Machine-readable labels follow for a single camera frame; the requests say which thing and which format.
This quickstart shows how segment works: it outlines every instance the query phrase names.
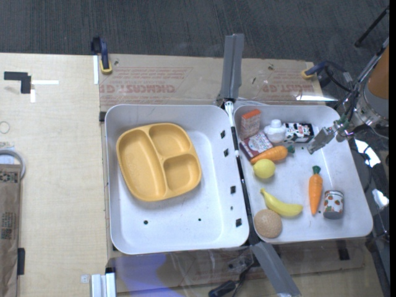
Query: yellow divided plate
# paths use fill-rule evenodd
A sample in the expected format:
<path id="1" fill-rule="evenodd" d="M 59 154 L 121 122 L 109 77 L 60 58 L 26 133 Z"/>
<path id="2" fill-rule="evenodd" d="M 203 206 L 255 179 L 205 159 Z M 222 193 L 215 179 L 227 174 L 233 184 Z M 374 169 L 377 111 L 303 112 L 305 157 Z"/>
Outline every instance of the yellow divided plate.
<path id="1" fill-rule="evenodd" d="M 163 200 L 194 189 L 202 171 L 187 132 L 173 123 L 137 127 L 121 134 L 117 157 L 132 195 Z"/>

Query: banana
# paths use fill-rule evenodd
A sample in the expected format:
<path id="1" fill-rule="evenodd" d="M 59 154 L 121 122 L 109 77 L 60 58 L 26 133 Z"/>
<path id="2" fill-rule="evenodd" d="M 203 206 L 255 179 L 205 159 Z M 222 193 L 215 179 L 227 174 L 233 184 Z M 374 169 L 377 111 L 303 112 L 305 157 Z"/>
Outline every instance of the banana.
<path id="1" fill-rule="evenodd" d="M 280 201 L 273 195 L 265 191 L 264 188 L 260 189 L 260 192 L 264 196 L 265 204 L 268 209 L 275 211 L 276 213 L 285 217 L 294 217 L 303 210 L 303 206 L 299 204 L 287 204 Z"/>

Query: carrot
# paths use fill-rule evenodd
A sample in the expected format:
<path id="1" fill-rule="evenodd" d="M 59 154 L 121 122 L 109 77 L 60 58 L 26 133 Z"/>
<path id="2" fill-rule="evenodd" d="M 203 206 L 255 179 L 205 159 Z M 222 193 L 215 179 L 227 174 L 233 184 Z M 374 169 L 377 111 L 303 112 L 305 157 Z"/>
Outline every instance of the carrot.
<path id="1" fill-rule="evenodd" d="M 278 145 L 275 147 L 271 147 L 268 150 L 265 150 L 264 152 L 256 155 L 253 157 L 250 162 L 251 164 L 255 164 L 259 160 L 263 159 L 268 159 L 272 161 L 279 161 L 284 159 L 287 156 L 287 153 L 294 153 L 295 148 L 292 145 L 289 145 L 289 147 L 285 147 L 283 145 Z"/>
<path id="2" fill-rule="evenodd" d="M 314 174 L 309 178 L 309 204 L 311 205 L 311 213 L 317 212 L 319 201 L 321 201 L 323 178 L 319 175 L 321 168 L 313 166 Z"/>

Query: brown ball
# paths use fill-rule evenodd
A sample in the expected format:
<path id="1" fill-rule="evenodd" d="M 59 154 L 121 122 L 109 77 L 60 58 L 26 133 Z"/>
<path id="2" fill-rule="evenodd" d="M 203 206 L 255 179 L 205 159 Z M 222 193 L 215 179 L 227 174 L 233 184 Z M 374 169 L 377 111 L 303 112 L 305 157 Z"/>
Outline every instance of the brown ball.
<path id="1" fill-rule="evenodd" d="M 254 216 L 257 232 L 265 238 L 276 238 L 282 231 L 282 219 L 270 209 L 262 209 Z"/>

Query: gray ring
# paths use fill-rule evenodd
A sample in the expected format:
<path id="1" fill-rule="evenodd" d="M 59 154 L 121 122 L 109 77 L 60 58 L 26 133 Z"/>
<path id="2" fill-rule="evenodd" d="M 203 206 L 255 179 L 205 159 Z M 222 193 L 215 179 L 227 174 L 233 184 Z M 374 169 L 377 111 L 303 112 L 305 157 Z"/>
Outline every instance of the gray ring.
<path id="1" fill-rule="evenodd" d="M 0 155 L 11 155 L 19 161 L 19 163 L 22 165 L 22 169 L 20 171 L 20 178 L 22 179 L 26 170 L 24 159 L 17 152 L 8 149 L 0 149 Z"/>
<path id="2" fill-rule="evenodd" d="M 0 121 L 0 125 L 2 125 L 3 123 L 8 125 L 8 129 L 7 129 L 7 131 L 0 130 L 0 133 L 6 134 L 6 133 L 8 133 L 8 131 L 10 131 L 10 124 L 7 121 Z"/>

